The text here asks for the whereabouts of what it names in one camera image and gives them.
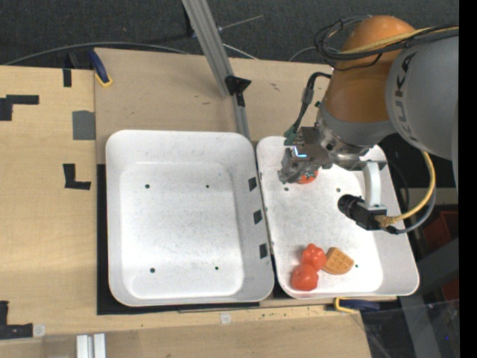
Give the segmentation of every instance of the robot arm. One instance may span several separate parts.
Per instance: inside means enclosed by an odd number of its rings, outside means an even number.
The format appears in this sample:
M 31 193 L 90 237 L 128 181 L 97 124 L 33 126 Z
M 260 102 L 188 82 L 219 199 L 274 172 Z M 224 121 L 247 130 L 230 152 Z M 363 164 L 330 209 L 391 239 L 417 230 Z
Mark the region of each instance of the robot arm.
M 356 23 L 341 51 L 327 48 L 329 36 Z M 425 155 L 452 160 L 457 183 L 458 26 L 416 31 L 399 19 L 373 16 L 328 28 L 330 35 L 315 45 L 326 60 L 335 61 L 334 72 L 315 126 L 297 128 L 295 122 L 285 133 L 285 144 L 293 147 L 286 149 L 279 179 L 294 183 L 332 164 L 369 174 L 369 162 L 361 157 L 398 132 Z M 303 98 L 302 112 L 307 104 Z M 432 175 L 432 162 L 426 163 Z M 430 189 L 425 199 L 432 197 Z M 372 209 L 367 202 L 345 195 L 338 207 L 366 229 L 385 229 L 389 219 L 401 219 L 388 218 L 382 207 Z

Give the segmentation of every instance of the white tray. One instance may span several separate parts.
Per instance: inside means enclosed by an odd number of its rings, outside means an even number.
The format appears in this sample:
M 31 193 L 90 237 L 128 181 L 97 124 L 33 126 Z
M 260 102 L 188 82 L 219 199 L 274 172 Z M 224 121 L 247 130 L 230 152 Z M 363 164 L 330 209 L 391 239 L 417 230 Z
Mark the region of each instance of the white tray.
M 262 139 L 256 152 L 277 277 L 283 290 L 293 298 L 414 292 L 419 275 L 407 235 L 364 230 L 338 209 L 338 199 L 344 194 L 364 197 L 363 174 L 333 166 L 321 169 L 312 183 L 284 185 L 278 178 L 284 140 L 279 136 Z M 385 160 L 385 155 L 376 146 L 363 159 Z M 381 179 L 382 203 L 389 214 L 399 214 L 388 167 L 381 171 Z M 403 223 L 398 222 L 397 227 L 402 228 Z M 320 271 L 318 287 L 302 292 L 291 287 L 290 278 L 302 250 L 311 242 L 325 252 L 330 247 L 340 248 L 354 259 L 355 266 L 343 275 Z
M 260 301 L 274 285 L 250 141 L 119 131 L 106 145 L 109 284 L 128 306 Z

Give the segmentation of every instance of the waffle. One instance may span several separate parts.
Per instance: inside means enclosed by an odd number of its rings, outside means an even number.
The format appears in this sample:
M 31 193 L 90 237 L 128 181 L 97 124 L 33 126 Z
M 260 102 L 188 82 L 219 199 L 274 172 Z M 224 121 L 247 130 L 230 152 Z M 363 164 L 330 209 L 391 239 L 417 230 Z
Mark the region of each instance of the waffle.
M 355 263 L 351 257 L 336 247 L 328 250 L 326 258 L 328 260 L 322 269 L 330 274 L 345 274 Z

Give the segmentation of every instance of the blue light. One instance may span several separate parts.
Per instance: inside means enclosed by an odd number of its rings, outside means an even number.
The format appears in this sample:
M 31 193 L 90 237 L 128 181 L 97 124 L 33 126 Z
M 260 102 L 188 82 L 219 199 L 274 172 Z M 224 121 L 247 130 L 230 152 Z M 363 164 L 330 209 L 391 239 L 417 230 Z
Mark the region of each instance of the blue light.
M 298 154 L 297 146 L 293 147 L 293 151 L 295 152 L 295 155 L 299 158 L 306 158 L 307 157 L 306 154 Z

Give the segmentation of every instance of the wooden table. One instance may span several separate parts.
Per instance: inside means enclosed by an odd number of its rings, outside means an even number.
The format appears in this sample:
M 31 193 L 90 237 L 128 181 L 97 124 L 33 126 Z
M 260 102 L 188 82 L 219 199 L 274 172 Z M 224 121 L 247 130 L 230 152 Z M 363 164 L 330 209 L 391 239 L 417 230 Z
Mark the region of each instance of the wooden table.
M 0 300 L 10 302 L 8 323 L 43 324 L 50 344 L 61 336 L 69 348 L 68 335 L 107 332 L 112 357 L 140 351 L 211 357 L 227 349 L 227 357 L 288 356 L 295 349 L 299 355 L 369 357 L 359 314 L 327 311 L 329 300 L 269 298 L 253 309 L 96 314 L 96 166 L 104 163 L 107 137 L 122 128 L 235 130 L 230 98 L 220 96 L 205 57 L 98 54 L 114 80 L 109 89 L 89 70 L 72 70 L 72 85 L 65 87 L 61 69 L 0 66 L 0 98 L 40 97 L 38 105 L 14 105 L 12 121 L 0 122 Z M 253 81 L 244 94 L 253 141 L 282 135 L 297 117 L 308 76 L 329 72 L 327 66 L 274 61 L 231 64 L 236 75 Z M 325 87 L 326 81 L 317 82 L 316 99 Z M 82 110 L 96 113 L 96 141 L 73 139 L 72 116 Z M 314 117 L 310 108 L 303 124 Z M 65 163 L 75 164 L 76 180 L 90 181 L 89 190 L 65 188 Z M 221 324 L 224 311 L 231 324 Z M 0 356 L 39 357 L 40 346 L 44 352 L 45 340 L 2 342 Z

